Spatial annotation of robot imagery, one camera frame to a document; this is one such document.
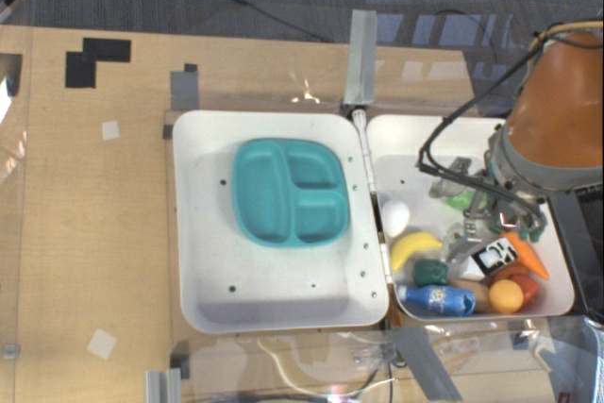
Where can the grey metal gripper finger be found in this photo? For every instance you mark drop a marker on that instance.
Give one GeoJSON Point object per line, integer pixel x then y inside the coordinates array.
{"type": "Point", "coordinates": [461, 166]}
{"type": "Point", "coordinates": [468, 236]}

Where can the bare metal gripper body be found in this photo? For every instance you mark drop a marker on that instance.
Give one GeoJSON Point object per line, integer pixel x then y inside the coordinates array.
{"type": "Point", "coordinates": [507, 198]}

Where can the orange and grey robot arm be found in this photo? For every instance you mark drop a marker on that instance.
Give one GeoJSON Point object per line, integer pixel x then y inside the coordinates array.
{"type": "Point", "coordinates": [557, 108]}

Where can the white carton with black print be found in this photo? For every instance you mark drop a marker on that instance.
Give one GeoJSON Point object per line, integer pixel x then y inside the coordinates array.
{"type": "Point", "coordinates": [491, 257]}

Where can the tan sausage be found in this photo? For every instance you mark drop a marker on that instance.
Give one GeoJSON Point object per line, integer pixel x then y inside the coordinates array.
{"type": "Point", "coordinates": [476, 290]}

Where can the yellow banana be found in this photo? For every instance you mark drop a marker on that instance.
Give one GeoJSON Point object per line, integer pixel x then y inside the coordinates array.
{"type": "Point", "coordinates": [410, 247]}

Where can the orange carrot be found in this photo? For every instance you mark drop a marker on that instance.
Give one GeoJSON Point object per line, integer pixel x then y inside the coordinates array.
{"type": "Point", "coordinates": [528, 255]}

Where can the white plastic tray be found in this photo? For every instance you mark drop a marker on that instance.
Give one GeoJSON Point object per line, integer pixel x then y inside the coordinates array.
{"type": "Point", "coordinates": [401, 141]}
{"type": "Point", "coordinates": [264, 288]}

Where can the blue bottle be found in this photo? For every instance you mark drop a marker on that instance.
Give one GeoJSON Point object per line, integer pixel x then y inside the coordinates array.
{"type": "Point", "coordinates": [439, 299]}

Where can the orange ball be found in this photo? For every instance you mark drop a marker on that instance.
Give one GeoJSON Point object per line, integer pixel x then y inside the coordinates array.
{"type": "Point", "coordinates": [506, 297]}

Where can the white egg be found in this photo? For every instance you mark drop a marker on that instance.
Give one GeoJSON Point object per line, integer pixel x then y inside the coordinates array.
{"type": "Point", "coordinates": [395, 218]}

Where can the red tomato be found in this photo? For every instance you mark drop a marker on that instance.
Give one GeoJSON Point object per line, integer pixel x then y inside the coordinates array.
{"type": "Point", "coordinates": [528, 288]}

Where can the teal divided plate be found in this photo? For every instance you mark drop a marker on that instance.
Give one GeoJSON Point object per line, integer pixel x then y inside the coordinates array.
{"type": "Point", "coordinates": [264, 193]}

